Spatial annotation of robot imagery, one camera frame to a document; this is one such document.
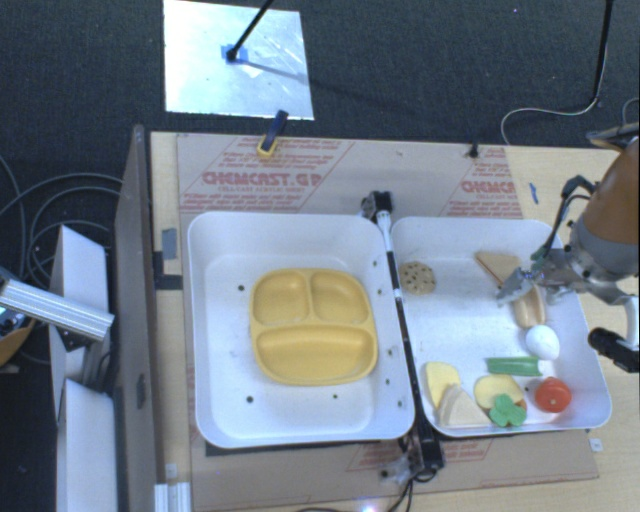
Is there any yellow cheese slice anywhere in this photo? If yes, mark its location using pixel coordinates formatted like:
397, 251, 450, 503
424, 361, 463, 409

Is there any white plastic tray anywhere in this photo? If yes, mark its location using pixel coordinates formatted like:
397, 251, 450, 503
389, 215, 614, 440
186, 210, 417, 450

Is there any white egg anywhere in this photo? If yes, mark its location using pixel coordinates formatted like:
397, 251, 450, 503
524, 324, 562, 361

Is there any yellow potato slice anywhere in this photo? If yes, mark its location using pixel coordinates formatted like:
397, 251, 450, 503
472, 373, 527, 411

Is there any brown cardboard board red print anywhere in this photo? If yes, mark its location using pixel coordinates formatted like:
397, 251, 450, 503
175, 133, 601, 512

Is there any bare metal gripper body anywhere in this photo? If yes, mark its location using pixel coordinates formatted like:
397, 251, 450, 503
533, 248, 627, 305

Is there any brown chocolate chip biscuit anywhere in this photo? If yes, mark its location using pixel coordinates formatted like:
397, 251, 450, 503
398, 260, 438, 297

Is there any beige hot dog bun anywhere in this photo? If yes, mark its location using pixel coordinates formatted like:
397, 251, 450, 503
512, 285, 548, 330

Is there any green celery stick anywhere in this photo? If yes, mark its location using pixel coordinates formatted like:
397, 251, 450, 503
485, 356, 544, 378

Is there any green broccoli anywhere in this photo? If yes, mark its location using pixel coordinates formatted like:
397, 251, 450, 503
488, 393, 528, 428

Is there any yellow divided plate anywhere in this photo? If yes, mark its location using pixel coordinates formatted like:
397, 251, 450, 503
248, 267, 380, 388

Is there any black cylinder on white bracket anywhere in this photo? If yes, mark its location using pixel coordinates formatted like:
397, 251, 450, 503
587, 294, 640, 374

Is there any red tomato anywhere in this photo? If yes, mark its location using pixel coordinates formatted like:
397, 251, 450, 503
533, 376, 573, 414

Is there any thin black and white rod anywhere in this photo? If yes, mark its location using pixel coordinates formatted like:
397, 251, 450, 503
375, 209, 437, 454

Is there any tan triangular sandwich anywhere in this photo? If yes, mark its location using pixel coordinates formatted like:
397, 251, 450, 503
473, 250, 524, 289

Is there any black block with thin wires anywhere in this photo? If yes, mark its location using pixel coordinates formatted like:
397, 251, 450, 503
408, 433, 446, 474
360, 190, 394, 222

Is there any tan bread wedge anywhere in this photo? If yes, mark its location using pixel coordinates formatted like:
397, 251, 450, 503
437, 383, 494, 428

